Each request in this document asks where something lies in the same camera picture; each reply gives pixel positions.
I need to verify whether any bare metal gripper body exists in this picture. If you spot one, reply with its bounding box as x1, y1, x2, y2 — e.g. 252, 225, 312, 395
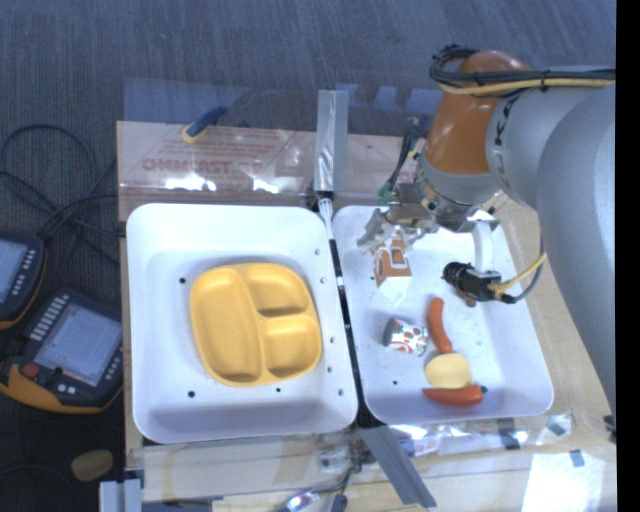
386, 181, 472, 234

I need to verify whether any orange and white carton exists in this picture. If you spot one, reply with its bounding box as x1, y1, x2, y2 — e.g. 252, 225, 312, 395
370, 237, 415, 305

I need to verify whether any orange sausage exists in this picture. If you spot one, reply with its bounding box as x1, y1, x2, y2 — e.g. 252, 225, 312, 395
426, 296, 454, 355

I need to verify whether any white can with red print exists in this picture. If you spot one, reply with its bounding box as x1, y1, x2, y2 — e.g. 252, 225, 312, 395
382, 317, 431, 357

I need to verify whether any pale yellow round toy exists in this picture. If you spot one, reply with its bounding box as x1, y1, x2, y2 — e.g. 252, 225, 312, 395
423, 351, 473, 391

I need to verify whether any white plastic tray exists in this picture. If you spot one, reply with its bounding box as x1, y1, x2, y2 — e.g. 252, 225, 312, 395
124, 201, 360, 445
331, 203, 555, 427

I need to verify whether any orange carrot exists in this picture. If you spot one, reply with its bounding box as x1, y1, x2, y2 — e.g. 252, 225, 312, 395
421, 383, 489, 408

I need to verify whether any yellow divided plate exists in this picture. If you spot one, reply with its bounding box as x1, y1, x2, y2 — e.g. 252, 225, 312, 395
189, 261, 324, 389

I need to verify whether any brown cardboard board red print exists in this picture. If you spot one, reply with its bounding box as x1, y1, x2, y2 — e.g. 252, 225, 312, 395
115, 119, 617, 501

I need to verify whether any pale yellow oval object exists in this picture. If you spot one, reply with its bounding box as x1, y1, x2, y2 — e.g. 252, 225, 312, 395
70, 448, 115, 483

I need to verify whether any black cylinder on white bracket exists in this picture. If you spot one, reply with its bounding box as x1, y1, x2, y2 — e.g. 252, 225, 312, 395
441, 219, 503, 303

